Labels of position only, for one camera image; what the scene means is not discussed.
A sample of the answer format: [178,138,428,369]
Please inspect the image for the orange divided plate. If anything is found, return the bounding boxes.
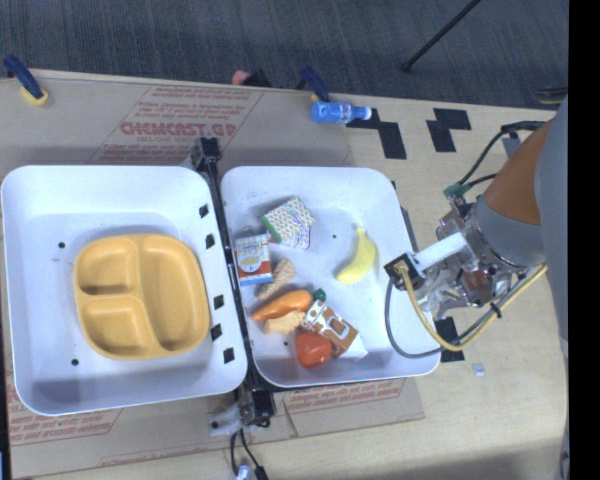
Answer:
[72,233,212,361]

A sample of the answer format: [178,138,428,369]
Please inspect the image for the yellow banana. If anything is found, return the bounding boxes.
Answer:
[335,225,378,286]

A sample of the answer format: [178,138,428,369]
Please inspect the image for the brown cardboard board red print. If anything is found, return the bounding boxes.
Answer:
[0,70,426,479]

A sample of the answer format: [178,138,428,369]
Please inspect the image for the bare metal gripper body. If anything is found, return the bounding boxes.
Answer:
[419,201,527,319]

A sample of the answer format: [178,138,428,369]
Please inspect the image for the brown and white carton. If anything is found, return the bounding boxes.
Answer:
[299,299,369,361]

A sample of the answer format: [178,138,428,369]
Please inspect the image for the black block with wires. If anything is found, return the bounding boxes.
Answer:
[237,386,277,427]
[192,136,223,170]

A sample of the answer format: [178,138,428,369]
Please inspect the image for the white patterned carton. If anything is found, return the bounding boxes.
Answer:
[259,196,317,251]

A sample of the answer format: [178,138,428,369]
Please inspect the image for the red and white soup carton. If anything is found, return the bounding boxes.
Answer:
[234,233,275,288]

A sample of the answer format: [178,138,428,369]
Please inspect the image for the orange carrot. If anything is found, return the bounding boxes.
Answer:
[251,288,328,323]

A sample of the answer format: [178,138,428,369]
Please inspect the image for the tan bread piece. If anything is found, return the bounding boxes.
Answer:
[262,310,306,336]

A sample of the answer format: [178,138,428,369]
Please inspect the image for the white plastic tray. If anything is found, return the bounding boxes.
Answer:
[0,164,249,417]
[219,165,442,389]

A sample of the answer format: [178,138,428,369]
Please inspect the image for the thin black rod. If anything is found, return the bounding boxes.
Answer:
[202,160,261,394]

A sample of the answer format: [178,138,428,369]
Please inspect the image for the orange-red tomato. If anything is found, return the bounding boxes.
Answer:
[294,331,334,370]

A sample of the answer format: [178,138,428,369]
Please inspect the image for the blue plastic bottle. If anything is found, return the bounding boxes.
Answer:
[309,100,373,125]

